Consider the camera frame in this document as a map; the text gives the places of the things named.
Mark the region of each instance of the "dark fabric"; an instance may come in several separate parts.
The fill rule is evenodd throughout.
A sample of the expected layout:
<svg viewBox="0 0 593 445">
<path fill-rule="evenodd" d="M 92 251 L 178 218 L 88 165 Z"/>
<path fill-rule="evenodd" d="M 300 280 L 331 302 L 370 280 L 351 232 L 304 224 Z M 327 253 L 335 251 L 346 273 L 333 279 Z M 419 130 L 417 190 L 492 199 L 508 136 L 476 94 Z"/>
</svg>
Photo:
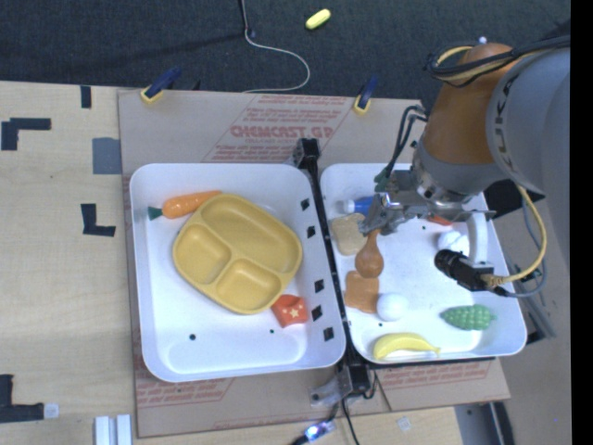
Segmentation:
<svg viewBox="0 0 593 445">
<path fill-rule="evenodd" d="M 254 41 L 297 52 L 297 94 L 420 98 L 440 83 L 423 65 L 441 45 L 485 36 L 522 45 L 565 28 L 571 0 L 246 0 Z M 305 20 L 333 15 L 316 31 Z M 238 0 L 0 0 L 0 80 L 144 87 L 173 66 L 177 88 L 287 87 L 305 71 L 243 39 Z"/>
</svg>

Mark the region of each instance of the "brown spoon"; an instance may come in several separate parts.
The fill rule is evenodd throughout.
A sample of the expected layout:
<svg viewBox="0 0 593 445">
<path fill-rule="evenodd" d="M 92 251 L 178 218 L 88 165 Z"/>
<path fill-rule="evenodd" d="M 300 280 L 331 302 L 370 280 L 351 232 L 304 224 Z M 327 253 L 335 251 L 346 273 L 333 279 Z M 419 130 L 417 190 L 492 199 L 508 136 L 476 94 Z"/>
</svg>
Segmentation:
<svg viewBox="0 0 593 445">
<path fill-rule="evenodd" d="M 354 260 L 356 270 L 364 278 L 378 277 L 383 271 L 383 256 L 377 247 L 377 236 L 380 232 L 380 229 L 369 232 L 366 244 Z"/>
</svg>

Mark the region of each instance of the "wooden table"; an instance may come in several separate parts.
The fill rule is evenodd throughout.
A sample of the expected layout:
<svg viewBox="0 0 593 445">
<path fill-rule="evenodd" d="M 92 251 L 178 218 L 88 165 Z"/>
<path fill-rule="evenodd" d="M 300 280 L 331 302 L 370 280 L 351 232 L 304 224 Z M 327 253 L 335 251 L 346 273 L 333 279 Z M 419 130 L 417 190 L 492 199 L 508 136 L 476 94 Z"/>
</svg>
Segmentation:
<svg viewBox="0 0 593 445">
<path fill-rule="evenodd" d="M 59 417 L 0 424 L 0 444 L 93 443 L 99 415 L 134 417 L 121 176 L 94 175 L 94 139 L 119 138 L 117 89 L 0 83 L 0 120 L 51 119 L 0 151 L 0 375 L 15 404 L 53 402 Z M 81 205 L 113 236 L 85 235 Z M 400 426 L 406 417 L 411 427 Z M 347 422 L 323 443 L 354 443 Z M 460 445 L 453 408 L 353 418 L 360 443 Z M 134 443 L 290 443 L 307 424 L 205 432 Z"/>
</svg>

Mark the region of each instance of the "green toy vegetable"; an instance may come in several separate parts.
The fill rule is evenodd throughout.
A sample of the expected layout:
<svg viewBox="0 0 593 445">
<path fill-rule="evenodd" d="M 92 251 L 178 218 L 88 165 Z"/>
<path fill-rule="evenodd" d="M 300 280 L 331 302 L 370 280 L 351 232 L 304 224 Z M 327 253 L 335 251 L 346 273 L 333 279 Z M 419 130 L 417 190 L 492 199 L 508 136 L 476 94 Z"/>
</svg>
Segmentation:
<svg viewBox="0 0 593 445">
<path fill-rule="evenodd" d="M 449 308 L 441 313 L 441 318 L 462 330 L 485 330 L 497 317 L 484 305 L 471 305 Z"/>
</svg>

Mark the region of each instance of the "toy carrot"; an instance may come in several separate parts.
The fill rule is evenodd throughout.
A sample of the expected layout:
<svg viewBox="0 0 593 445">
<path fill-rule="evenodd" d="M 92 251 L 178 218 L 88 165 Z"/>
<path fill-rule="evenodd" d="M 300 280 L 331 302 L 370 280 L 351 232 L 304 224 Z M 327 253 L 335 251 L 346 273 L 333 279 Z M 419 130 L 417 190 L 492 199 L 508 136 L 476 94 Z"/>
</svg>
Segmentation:
<svg viewBox="0 0 593 445">
<path fill-rule="evenodd" d="M 169 219 L 180 218 L 185 214 L 194 212 L 202 203 L 211 197 L 219 195 L 221 191 L 200 191 L 199 193 L 192 193 L 191 195 L 181 195 L 167 199 L 162 208 L 148 207 L 148 218 L 150 221 L 159 216 L 165 216 Z"/>
</svg>

